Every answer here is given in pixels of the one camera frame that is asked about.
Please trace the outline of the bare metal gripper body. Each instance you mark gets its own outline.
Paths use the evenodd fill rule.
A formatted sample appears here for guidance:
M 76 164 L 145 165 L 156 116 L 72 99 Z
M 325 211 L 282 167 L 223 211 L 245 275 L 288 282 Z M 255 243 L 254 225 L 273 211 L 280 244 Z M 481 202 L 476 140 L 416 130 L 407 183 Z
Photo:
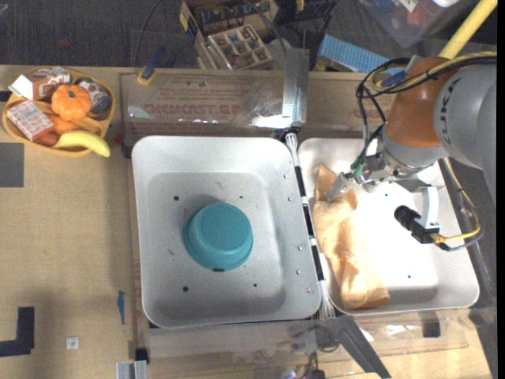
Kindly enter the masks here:
M 357 184 L 371 186 L 393 181 L 399 176 L 399 165 L 386 152 L 376 152 L 369 156 L 358 156 L 352 163 L 352 174 Z

